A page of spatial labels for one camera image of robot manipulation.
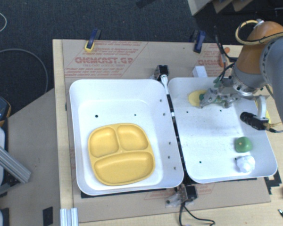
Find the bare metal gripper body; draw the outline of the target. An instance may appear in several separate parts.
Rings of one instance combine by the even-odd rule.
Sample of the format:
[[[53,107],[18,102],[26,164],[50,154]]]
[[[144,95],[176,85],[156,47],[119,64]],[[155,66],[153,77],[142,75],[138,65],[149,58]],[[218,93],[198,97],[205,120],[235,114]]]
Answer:
[[[219,82],[216,85],[216,103],[222,103],[224,108],[229,108],[241,98],[252,99],[257,90],[237,82]]]

